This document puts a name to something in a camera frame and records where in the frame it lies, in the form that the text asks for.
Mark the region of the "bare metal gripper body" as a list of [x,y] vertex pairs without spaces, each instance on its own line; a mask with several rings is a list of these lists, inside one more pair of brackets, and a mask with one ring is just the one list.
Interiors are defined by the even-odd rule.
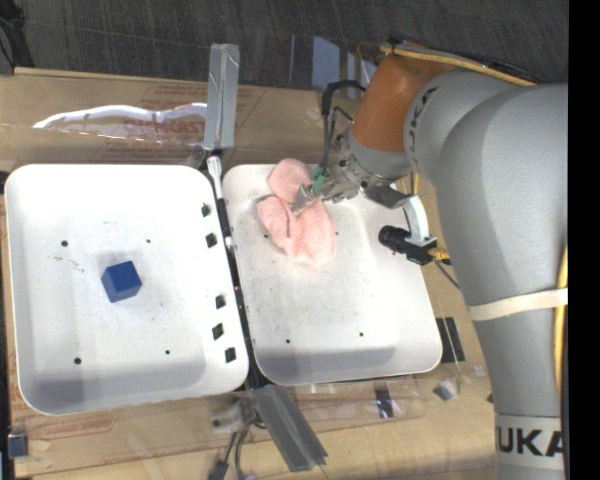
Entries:
[[347,157],[328,166],[318,164],[313,168],[311,195],[314,199],[338,202],[354,198],[363,188],[379,182],[379,175],[366,169],[354,157]]

